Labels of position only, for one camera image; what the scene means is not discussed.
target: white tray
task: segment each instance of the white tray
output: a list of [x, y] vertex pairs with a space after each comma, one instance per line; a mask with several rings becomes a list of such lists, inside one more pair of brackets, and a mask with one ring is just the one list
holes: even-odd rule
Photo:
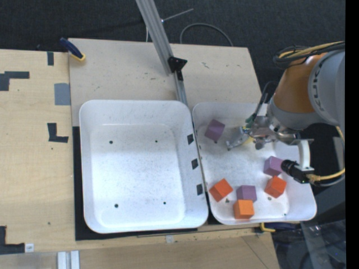
[[84, 217], [91, 230], [185, 229], [206, 221], [201, 169], [192, 166], [196, 142], [187, 138], [194, 134], [187, 106], [91, 100], [79, 117]]
[[[245, 125], [245, 119], [254, 112], [255, 108], [256, 104], [200, 103], [193, 109], [197, 143], [207, 189], [222, 178], [226, 178], [234, 189], [220, 202], [216, 202], [209, 194], [210, 208], [214, 217], [226, 225], [312, 219], [316, 214], [316, 202], [309, 184], [299, 184], [286, 173], [281, 173], [279, 177], [287, 182], [284, 193], [274, 198], [264, 192], [266, 183], [271, 178], [263, 173], [264, 161], [270, 156], [299, 160], [297, 146], [287, 146], [282, 142], [276, 142], [267, 143], [263, 149], [256, 150], [254, 144], [248, 142], [230, 151], [227, 150], [225, 142], [232, 137], [236, 128]], [[264, 114], [265, 110], [266, 105], [263, 106], [260, 114]], [[204, 136], [212, 119], [225, 124], [218, 143]], [[255, 214], [249, 220], [234, 218], [233, 203], [236, 200], [236, 189], [241, 185], [256, 187]]]

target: black clamp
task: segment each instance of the black clamp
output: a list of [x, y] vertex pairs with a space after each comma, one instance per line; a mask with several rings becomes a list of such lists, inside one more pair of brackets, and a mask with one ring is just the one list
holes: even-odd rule
[[169, 68], [171, 69], [171, 72], [177, 73], [177, 78], [180, 81], [183, 81], [183, 75], [182, 75], [182, 68], [185, 66], [185, 64], [187, 63], [187, 60], [184, 59], [180, 59], [180, 58], [176, 58], [176, 57], [169, 57], [168, 58], [168, 65]]

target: blue clamp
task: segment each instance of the blue clamp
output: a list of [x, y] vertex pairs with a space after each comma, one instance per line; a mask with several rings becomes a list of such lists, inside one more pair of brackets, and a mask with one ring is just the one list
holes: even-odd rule
[[61, 38], [60, 44], [61, 46], [64, 46], [71, 53], [71, 56], [76, 60], [82, 62], [86, 58], [85, 54], [81, 53], [79, 49], [77, 49], [76, 46], [67, 39]]

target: orange block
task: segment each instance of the orange block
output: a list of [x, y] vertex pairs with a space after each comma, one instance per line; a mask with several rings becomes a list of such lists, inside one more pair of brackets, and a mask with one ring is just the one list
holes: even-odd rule
[[237, 200], [233, 210], [235, 219], [249, 219], [254, 215], [253, 200]]
[[286, 186], [287, 186], [287, 182], [275, 175], [268, 180], [264, 192], [277, 198], [283, 194]]
[[233, 191], [233, 188], [229, 185], [225, 178], [216, 183], [210, 190], [213, 198], [218, 202], [223, 197], [229, 195]]

